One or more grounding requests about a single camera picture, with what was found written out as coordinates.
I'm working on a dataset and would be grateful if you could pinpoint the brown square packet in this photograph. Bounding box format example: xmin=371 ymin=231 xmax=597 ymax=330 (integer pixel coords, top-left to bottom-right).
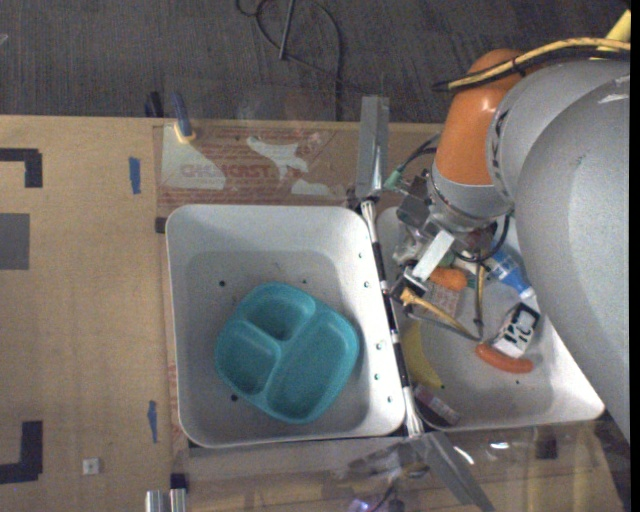
xmin=426 ymin=284 xmax=462 ymax=320

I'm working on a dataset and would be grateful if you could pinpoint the orange sausage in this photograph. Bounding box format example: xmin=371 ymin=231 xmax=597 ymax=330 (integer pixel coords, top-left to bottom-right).
xmin=474 ymin=342 xmax=536 ymax=375

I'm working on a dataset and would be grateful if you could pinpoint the black and white carton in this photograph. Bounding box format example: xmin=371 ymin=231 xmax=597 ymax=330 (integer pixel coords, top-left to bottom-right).
xmin=491 ymin=301 xmax=543 ymax=359

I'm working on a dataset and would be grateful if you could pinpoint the thin black and white rod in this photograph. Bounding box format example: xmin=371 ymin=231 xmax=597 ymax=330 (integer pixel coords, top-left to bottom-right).
xmin=359 ymin=199 xmax=425 ymax=439

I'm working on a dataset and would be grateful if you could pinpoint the blue and white bottle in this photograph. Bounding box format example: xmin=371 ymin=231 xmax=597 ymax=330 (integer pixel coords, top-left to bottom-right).
xmin=486 ymin=243 xmax=537 ymax=302

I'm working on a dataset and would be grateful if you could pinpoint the dark red can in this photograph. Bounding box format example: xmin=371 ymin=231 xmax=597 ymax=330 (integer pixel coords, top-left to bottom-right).
xmin=413 ymin=383 xmax=462 ymax=427

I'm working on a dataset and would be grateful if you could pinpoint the orange carrot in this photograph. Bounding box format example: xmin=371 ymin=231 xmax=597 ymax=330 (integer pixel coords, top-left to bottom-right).
xmin=428 ymin=267 xmax=469 ymax=293

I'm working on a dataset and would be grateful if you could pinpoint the yellow banana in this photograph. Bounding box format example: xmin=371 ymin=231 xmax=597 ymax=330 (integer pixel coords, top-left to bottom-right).
xmin=401 ymin=319 xmax=446 ymax=392

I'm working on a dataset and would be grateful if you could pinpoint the teal divided plate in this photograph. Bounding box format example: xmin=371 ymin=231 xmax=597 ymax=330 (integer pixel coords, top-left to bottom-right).
xmin=214 ymin=280 xmax=362 ymax=426

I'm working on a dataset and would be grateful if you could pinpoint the white plastic tray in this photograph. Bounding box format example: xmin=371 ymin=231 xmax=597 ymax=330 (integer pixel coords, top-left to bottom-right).
xmin=164 ymin=203 xmax=408 ymax=449
xmin=374 ymin=205 xmax=607 ymax=433

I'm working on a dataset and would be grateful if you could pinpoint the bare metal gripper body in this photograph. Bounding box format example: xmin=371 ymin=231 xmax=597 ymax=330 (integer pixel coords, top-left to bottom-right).
xmin=396 ymin=172 xmax=495 ymax=252

